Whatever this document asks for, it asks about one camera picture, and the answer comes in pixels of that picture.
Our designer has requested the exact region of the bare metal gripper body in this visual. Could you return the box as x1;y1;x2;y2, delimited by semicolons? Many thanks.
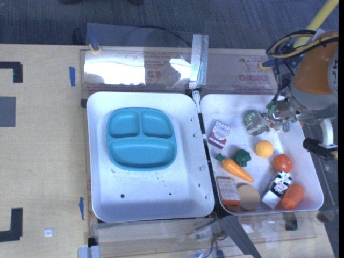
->
268;98;305;123

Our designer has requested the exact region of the pale green round object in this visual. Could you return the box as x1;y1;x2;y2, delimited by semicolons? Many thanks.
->
243;110;260;126

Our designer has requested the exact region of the yellow orange ball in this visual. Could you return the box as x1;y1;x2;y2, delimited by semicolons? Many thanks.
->
255;140;275;159

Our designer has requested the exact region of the white plastic tray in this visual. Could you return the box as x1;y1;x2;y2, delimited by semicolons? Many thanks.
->
199;93;325;216
85;91;216;224

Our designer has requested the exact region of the green broccoli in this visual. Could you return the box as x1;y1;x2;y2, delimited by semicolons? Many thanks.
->
232;148;252;168

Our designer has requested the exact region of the red tomato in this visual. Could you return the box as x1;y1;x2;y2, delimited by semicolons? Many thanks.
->
273;154;293;174

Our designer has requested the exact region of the red and white carton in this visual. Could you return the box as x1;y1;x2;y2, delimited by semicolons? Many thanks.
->
207;120;233;150

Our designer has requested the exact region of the orange carrot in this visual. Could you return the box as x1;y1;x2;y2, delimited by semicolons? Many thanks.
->
214;153;255;184

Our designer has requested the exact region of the cow print milk carton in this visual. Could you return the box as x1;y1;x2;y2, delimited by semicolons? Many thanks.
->
261;170;293;210

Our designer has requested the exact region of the tan round biscuit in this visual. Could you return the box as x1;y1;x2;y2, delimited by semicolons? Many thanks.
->
237;184;262;212

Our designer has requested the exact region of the orange printed packet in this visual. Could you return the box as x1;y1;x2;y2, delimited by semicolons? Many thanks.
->
215;176;242;212

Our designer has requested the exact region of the blue divided plate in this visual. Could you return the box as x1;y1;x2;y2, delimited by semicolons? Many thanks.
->
105;107;178;171

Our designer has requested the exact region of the black cylinder on white bracket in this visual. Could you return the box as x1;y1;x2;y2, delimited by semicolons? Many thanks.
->
302;118;339;160

